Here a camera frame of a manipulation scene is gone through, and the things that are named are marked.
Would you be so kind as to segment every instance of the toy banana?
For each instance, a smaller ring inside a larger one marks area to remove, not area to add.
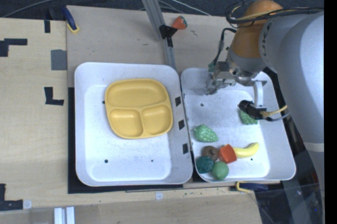
[[[247,158],[253,156],[259,149],[258,142],[253,142],[245,148],[233,147],[237,158]]]

